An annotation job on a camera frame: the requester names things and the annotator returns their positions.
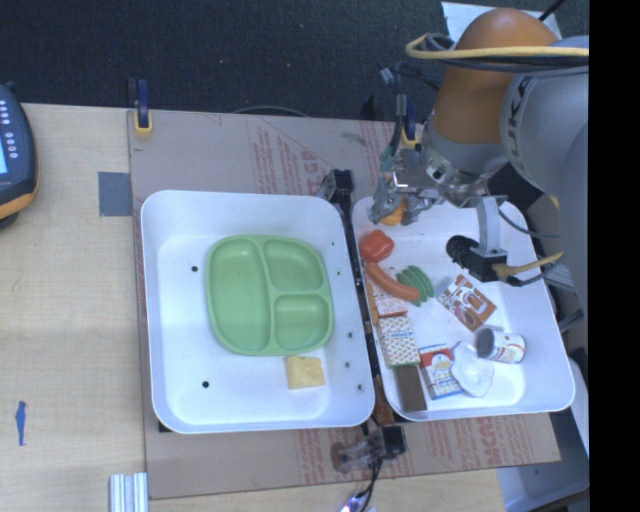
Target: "tin can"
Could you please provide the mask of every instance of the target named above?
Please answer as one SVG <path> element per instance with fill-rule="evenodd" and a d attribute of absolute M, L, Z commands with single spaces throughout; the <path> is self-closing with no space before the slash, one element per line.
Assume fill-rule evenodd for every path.
<path fill-rule="evenodd" d="M 525 351 L 524 338 L 518 334 L 489 328 L 481 329 L 476 333 L 478 357 L 503 363 L 519 363 L 524 358 Z"/>

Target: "wooden table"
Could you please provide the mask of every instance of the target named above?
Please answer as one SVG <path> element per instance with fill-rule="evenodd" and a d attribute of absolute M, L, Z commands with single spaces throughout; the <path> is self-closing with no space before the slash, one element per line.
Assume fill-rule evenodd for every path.
<path fill-rule="evenodd" d="M 109 476 L 145 471 L 132 219 L 98 208 L 98 173 L 129 172 L 126 110 L 24 108 L 42 178 L 33 204 L 0 231 L 0 509 L 105 512 Z M 149 510 L 332 512 L 354 491 L 243 492 Z M 370 505 L 504 510 L 495 470 L 380 480 Z"/>

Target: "green divided plate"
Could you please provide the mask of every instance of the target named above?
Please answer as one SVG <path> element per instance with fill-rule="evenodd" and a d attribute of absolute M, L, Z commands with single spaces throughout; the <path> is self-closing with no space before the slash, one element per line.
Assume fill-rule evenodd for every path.
<path fill-rule="evenodd" d="M 207 254 L 209 318 L 218 341 L 245 355 L 291 355 L 322 346 L 333 305 L 318 252 L 297 239 L 241 235 Z"/>

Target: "cardboard sheet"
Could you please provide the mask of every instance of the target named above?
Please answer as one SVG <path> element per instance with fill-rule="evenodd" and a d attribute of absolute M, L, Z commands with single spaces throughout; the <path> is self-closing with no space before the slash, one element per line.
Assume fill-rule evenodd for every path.
<path fill-rule="evenodd" d="M 390 123 L 295 117 L 153 112 L 138 135 L 128 118 L 148 489 L 151 499 L 360 481 L 331 449 L 361 428 L 184 435 L 159 424 L 151 403 L 140 208 L 153 192 L 217 190 L 315 194 L 331 169 L 351 169 L 354 204 L 372 195 Z M 408 450 L 380 478 L 555 462 L 548 414 L 403 423 Z"/>

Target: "yellow sponge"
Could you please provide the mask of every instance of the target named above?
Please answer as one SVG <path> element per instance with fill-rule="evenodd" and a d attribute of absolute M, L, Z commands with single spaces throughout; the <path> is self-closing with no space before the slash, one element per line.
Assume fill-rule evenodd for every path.
<path fill-rule="evenodd" d="M 322 361 L 317 357 L 289 356 L 284 360 L 289 389 L 324 386 Z"/>

